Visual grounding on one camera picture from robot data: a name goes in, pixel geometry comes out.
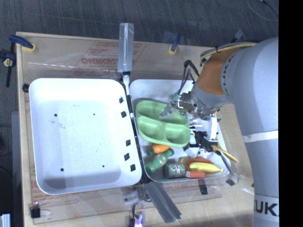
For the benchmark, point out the yellow banana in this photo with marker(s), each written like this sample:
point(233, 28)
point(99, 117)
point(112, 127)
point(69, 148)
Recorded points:
point(206, 167)

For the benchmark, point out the red sausage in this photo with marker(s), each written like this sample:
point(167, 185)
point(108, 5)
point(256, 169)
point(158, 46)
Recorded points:
point(198, 160)

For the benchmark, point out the brown cardboard board, red print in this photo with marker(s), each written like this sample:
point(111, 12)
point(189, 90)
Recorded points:
point(71, 55)

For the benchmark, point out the orange carrot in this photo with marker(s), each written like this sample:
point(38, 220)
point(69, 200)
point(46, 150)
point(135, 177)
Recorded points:
point(161, 148)

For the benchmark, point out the black cylinder on white bracket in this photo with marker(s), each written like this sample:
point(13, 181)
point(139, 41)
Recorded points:
point(204, 139)

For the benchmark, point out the orange small carton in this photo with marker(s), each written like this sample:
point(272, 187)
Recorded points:
point(196, 174)

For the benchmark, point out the white plastic tray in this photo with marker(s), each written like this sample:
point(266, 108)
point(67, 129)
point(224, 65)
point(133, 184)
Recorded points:
point(151, 89)
point(82, 136)

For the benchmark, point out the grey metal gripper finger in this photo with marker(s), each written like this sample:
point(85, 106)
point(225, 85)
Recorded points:
point(166, 114)
point(171, 105)

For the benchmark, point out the green plastic bottle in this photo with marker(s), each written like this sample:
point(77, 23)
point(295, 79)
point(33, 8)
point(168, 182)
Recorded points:
point(157, 161)

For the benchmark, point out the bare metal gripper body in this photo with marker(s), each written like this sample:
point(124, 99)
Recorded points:
point(187, 104)

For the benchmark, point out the green can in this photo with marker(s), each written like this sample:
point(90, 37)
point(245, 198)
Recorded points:
point(174, 170)

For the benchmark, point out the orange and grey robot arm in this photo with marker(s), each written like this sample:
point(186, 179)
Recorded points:
point(255, 98)

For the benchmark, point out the green divided plate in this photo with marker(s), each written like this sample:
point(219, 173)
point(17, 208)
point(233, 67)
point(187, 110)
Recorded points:
point(151, 126)

